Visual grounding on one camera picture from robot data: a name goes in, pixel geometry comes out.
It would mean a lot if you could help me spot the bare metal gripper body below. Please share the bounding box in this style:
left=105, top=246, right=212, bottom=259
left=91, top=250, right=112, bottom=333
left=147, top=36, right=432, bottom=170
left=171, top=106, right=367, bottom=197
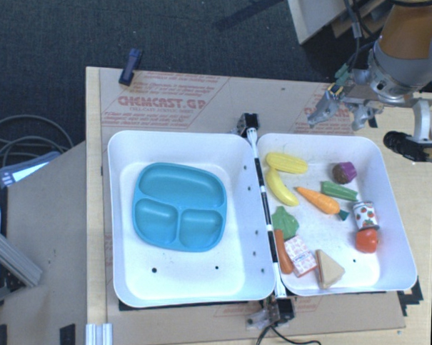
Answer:
left=341, top=67, right=418, bottom=114

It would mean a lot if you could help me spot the purple and brown toy food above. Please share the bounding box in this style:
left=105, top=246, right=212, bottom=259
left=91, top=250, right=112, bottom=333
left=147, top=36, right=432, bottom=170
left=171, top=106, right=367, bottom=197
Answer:
left=331, top=161, right=358, bottom=186

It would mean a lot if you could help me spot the yellow corn cob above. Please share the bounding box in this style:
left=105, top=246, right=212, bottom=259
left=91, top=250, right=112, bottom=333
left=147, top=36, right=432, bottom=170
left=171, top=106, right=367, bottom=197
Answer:
left=265, top=151, right=310, bottom=176

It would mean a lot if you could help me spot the orange carrot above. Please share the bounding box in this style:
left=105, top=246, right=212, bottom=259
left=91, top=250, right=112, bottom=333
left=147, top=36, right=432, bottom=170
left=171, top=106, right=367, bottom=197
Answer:
left=293, top=185, right=352, bottom=223

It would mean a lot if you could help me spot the yellow banana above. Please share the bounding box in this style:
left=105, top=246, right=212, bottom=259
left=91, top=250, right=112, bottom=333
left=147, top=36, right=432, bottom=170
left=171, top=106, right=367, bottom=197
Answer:
left=263, top=167, right=302, bottom=209

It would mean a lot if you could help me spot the white can with strawberry print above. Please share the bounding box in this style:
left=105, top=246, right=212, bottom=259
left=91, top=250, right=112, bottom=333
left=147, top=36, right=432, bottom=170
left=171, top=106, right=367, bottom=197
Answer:
left=351, top=200, right=381, bottom=232

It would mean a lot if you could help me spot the thin black and white rod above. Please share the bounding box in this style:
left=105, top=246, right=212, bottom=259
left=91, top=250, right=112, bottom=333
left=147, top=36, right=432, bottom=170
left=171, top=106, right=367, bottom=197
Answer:
left=239, top=126, right=294, bottom=299

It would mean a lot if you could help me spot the green lettuce leaf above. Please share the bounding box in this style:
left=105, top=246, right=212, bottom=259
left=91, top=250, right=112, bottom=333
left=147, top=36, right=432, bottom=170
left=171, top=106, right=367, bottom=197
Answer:
left=269, top=205, right=302, bottom=242

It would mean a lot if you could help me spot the brown cardboard board red print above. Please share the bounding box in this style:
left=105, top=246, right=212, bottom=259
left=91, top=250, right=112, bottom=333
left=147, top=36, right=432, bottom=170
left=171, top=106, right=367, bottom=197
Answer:
left=86, top=68, right=418, bottom=345

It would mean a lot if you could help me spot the white plastic tray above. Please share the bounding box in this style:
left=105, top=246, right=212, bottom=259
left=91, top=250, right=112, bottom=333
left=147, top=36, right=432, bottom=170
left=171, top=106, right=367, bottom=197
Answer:
left=99, top=128, right=284, bottom=314
left=249, top=131, right=425, bottom=303

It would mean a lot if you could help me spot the orange tomato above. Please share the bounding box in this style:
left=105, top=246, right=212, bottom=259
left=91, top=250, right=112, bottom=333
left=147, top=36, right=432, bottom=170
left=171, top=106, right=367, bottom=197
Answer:
left=353, top=227, right=381, bottom=255

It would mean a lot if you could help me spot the pink and white carton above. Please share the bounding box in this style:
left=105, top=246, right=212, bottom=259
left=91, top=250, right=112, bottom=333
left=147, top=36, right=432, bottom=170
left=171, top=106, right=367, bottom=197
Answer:
left=282, top=234, right=320, bottom=279

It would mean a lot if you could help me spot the orange sausage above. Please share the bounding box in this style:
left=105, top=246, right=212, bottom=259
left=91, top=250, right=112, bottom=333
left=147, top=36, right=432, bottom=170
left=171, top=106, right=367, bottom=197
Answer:
left=271, top=229, right=296, bottom=275

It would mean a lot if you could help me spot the tan sandwich wedge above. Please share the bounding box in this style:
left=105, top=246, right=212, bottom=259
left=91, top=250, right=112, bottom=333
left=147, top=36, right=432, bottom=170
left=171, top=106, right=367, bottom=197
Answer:
left=313, top=249, right=347, bottom=291

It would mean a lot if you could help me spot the blue divided plate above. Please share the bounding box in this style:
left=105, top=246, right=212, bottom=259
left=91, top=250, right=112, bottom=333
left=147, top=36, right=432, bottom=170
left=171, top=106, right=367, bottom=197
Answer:
left=130, top=160, right=229, bottom=255

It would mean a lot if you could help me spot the black cylinder on white bracket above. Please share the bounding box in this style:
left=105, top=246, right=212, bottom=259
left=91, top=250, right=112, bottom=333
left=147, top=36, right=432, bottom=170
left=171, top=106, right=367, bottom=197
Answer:
left=381, top=96, right=432, bottom=165

